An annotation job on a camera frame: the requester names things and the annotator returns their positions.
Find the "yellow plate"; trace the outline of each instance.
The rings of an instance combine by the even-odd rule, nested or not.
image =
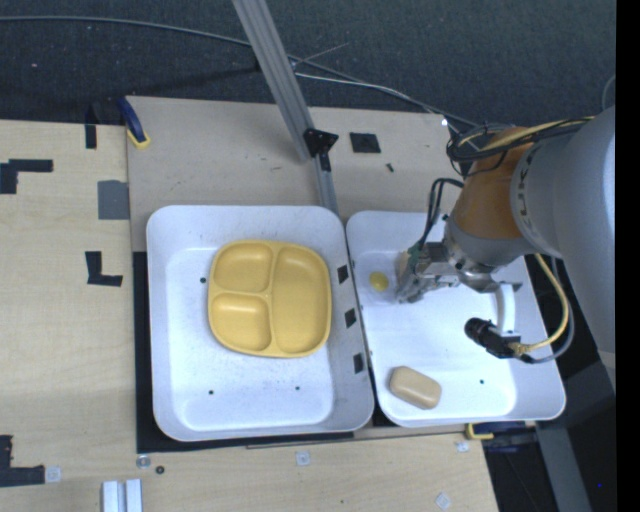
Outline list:
[[[329,271],[308,247],[232,242],[211,265],[208,310],[213,335],[227,348],[269,357],[306,356],[329,337]]]

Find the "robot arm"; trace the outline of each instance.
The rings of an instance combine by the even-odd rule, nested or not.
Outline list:
[[[398,300],[459,283],[495,292],[493,274],[517,257],[561,258],[602,360],[614,366],[615,107],[502,130],[472,160],[443,239],[423,236],[409,249]]]

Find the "yellow tray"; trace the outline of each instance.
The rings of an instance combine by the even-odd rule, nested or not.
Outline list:
[[[213,335],[227,348],[269,357],[306,356],[329,337],[329,271],[302,245],[232,242],[211,265],[208,311]]]

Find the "beige sponge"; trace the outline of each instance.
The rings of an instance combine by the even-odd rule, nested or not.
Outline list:
[[[407,366],[393,370],[389,381],[391,392],[420,409],[433,409],[440,401],[442,387],[431,377]]]

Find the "white tray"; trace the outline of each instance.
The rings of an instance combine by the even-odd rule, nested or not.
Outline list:
[[[332,325],[312,355],[241,354],[213,336],[207,283],[216,251],[241,239],[305,245],[331,276]],[[201,441],[344,432],[373,412],[373,389],[341,221],[317,206],[168,206],[147,224],[153,411],[168,436]],[[347,327],[345,313],[356,323]]]
[[[460,285],[427,293],[414,304],[395,301],[396,259],[417,241],[425,222],[426,215],[421,213],[360,212],[347,223],[365,337],[385,415],[405,427],[558,416],[565,405],[565,392],[555,362],[530,365],[498,359],[464,334],[471,317],[496,322],[493,294],[479,294]],[[429,240],[441,236],[439,225]],[[376,271],[389,278],[385,292],[369,284],[369,275]],[[524,259],[503,269],[496,279],[523,283],[515,294],[516,329],[523,343],[545,339]],[[534,356],[550,353],[551,348],[546,347]],[[435,408],[422,410],[391,394],[388,381],[398,366],[409,366],[440,383],[442,396]]]

